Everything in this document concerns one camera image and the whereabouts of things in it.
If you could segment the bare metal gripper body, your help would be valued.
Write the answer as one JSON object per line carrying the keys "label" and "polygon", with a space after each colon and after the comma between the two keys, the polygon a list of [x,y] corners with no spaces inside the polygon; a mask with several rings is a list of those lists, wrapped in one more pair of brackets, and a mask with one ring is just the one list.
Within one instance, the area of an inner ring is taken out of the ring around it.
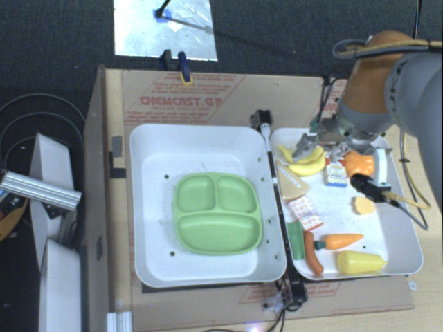
{"label": "bare metal gripper body", "polygon": [[360,130],[346,118],[322,118],[318,122],[317,136],[319,145],[324,148],[326,145],[344,142],[347,152],[354,150],[361,154],[378,137],[376,133]]}

